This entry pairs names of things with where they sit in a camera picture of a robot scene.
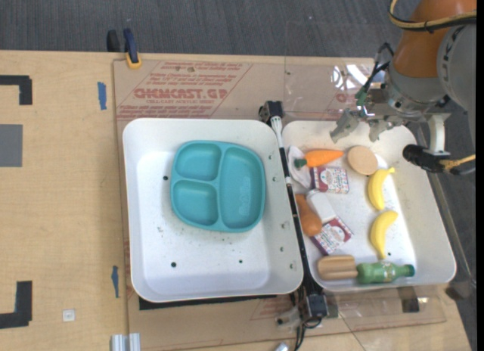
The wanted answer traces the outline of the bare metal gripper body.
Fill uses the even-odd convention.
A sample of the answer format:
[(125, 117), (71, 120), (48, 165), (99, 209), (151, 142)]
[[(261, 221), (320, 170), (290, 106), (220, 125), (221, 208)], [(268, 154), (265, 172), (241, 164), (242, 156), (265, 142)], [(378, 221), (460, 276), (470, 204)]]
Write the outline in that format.
[(361, 89), (358, 92), (358, 119), (367, 123), (417, 122), (429, 108), (429, 101), (403, 95), (394, 88)]

